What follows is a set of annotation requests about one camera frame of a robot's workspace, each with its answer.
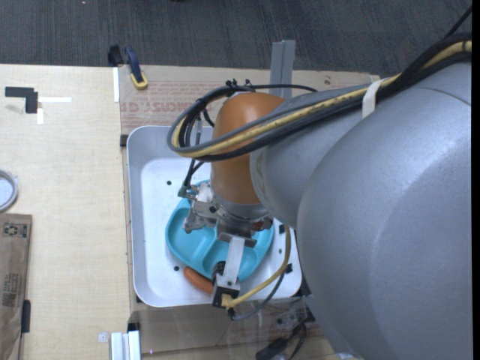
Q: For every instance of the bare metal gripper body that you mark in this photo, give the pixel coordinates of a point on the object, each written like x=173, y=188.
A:
x=204, y=213

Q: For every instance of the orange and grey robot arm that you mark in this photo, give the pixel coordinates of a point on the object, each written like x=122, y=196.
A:
x=367, y=208

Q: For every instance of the blue divided plate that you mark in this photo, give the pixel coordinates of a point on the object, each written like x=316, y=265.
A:
x=195, y=244

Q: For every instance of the orange sausage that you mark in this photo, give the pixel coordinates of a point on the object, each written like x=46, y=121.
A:
x=198, y=281

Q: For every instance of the white plastic tray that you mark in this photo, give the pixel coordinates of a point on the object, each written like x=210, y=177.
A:
x=153, y=238

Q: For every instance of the brown paper packet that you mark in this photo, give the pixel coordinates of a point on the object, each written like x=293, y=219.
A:
x=13, y=276

